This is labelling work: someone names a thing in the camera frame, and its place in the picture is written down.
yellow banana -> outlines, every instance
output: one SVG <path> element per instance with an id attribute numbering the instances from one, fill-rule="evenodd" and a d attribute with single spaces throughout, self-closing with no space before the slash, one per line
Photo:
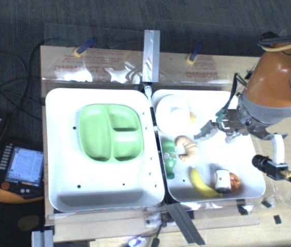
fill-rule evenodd
<path id="1" fill-rule="evenodd" d="M 204 197 L 206 198 L 213 198 L 216 196 L 222 197 L 222 193 L 216 192 L 214 189 L 209 187 L 204 183 L 202 180 L 199 172 L 197 169 L 193 168 L 190 173 L 190 178 L 193 186 L 196 188 L 197 191 L 199 191 Z"/>

green bottle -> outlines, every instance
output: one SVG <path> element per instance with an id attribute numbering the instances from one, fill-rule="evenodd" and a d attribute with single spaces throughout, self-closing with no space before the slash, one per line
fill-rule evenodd
<path id="1" fill-rule="evenodd" d="M 175 143 L 173 140 L 166 139 L 162 142 L 162 154 L 167 179 L 173 179 L 175 177 L 173 169 L 176 165 Z"/>

white can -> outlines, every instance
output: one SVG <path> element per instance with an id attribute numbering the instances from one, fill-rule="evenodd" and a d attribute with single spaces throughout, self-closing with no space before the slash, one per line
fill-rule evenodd
<path id="1" fill-rule="evenodd" d="M 218 193 L 231 192 L 230 172 L 226 169 L 215 171 L 215 190 Z"/>

lcd screen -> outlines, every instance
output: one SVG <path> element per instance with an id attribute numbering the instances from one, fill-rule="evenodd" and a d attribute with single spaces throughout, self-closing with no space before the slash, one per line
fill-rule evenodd
<path id="1" fill-rule="evenodd" d="M 18 181 L 39 187 L 43 168 L 43 152 L 15 147 L 9 164 L 6 181 Z"/>

dark background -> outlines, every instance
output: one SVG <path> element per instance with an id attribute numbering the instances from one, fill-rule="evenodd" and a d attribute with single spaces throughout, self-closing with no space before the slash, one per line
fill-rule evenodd
<path id="1" fill-rule="evenodd" d="M 61 41 L 45 44 L 78 45 L 78 34 L 66 29 L 78 30 L 77 26 L 160 30 L 165 52 L 190 52 L 201 42 L 200 54 L 259 57 L 263 52 L 257 41 L 262 33 L 291 34 L 291 0 L 0 0 L 0 84 L 26 72 L 32 76 L 27 98 L 14 110 L 6 136 L 42 141 L 37 45 L 53 36 Z M 15 80 L 4 89 L 21 95 L 26 86 L 27 80 Z M 11 102 L 19 99 L 8 97 L 10 101 L 0 94 L 0 109 L 5 112 L 12 111 Z M 36 214 L 40 225 L 35 229 L 41 229 L 42 204 L 0 203 L 0 246 L 30 246 L 30 232 L 22 232 L 17 221 Z"/>

